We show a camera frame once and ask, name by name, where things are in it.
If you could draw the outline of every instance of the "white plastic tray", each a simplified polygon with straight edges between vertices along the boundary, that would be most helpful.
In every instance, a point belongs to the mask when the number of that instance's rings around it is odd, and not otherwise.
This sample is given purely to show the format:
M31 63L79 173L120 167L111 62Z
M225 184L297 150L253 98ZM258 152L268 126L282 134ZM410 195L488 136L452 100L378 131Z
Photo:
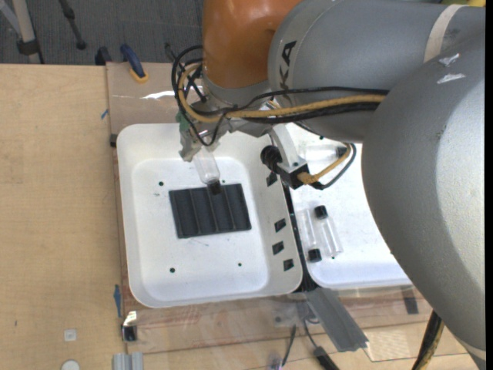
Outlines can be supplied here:
M178 124L132 125L119 134L129 284L138 301L169 307L286 294L299 286L302 270L282 186L267 186L269 170L260 161L269 144L266 136L234 133L214 151L224 183L243 186L252 229L179 239L168 192L203 184L193 163L178 154ZM276 232L282 219L286 226ZM274 254L281 241L283 250Z
M287 128L301 156L305 156L306 149L311 150L310 155L313 157L307 154L306 159L310 171L314 173L334 161L327 161L324 155L327 147L342 145L327 139L320 140L318 136L294 124L287 125ZM291 191L297 220L302 220L302 213L306 209L313 210L320 205L327 208L332 228L343 249L334 259L323 256L322 261L307 262L308 271L315 282L324 288L409 285L411 281L385 244L371 215L361 176L361 151L361 146L357 145L357 157L353 165L332 187L326 190L301 187ZM322 182L327 182L332 176L329 174ZM306 255L307 237L301 226L300 237Z

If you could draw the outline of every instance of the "wooden surface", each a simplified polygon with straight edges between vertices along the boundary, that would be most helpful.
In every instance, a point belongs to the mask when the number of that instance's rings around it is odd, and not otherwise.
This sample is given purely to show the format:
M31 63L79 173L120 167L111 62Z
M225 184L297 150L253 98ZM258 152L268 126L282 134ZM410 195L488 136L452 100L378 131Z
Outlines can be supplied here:
M105 78L0 65L0 368L104 369L124 351Z

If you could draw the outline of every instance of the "wooden table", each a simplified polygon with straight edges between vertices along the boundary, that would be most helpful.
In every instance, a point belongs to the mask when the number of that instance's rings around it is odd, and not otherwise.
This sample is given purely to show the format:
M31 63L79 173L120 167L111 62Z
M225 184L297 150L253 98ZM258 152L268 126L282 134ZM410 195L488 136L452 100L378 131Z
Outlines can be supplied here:
M0 368L53 370L75 359L83 370L105 369L126 351L113 297L121 275L108 105L104 67L0 65ZM423 330L365 332L382 349L403 338L412 357ZM317 342L330 344L320 335ZM284 353L286 344L145 355L144 369L265 368L258 348ZM296 338L285 368L319 368L310 350ZM438 355L430 370L475 368L448 332ZM332 358L341 370L413 362L371 361L363 350Z

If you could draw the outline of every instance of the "black rubber pad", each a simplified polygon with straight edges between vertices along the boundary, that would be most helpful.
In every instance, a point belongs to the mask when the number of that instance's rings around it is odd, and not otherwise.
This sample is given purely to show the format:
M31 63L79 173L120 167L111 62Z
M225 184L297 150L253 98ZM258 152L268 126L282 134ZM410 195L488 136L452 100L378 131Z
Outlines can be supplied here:
M178 238L252 228L241 184L223 185L222 188L217 195L211 194L206 187L169 192Z

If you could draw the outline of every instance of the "black slot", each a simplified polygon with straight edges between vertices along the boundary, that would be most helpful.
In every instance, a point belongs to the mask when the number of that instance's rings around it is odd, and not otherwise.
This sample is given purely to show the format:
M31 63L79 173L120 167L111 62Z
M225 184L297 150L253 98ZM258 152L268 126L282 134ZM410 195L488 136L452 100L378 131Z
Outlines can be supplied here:
M216 225L213 208L210 206L207 188L196 191L193 194L192 199L193 205L195 206L196 219L200 227L199 231L212 233L219 231Z
M243 195L240 184L228 185L226 187L228 199L230 199L230 210L237 230L250 230L252 225L248 217L247 202Z
M272 253L274 255L279 254L284 249L284 241L279 241L272 246Z
M210 194L210 201L213 204L219 231L234 231L233 217L230 213L226 191L226 188L223 188L223 191L219 194Z
M284 265L284 271L288 271L289 269L294 267L293 259L286 259L283 262L283 265Z
M197 234L199 226L193 209L192 194L187 190L176 190L169 192L169 198L178 237Z
M277 174L271 171L269 176L266 178L266 181L267 181L267 187L270 187L270 185L277 182Z
M274 228L276 229L276 233L281 230L283 227L286 226L286 220L283 218L281 220L278 220L275 224L274 224Z

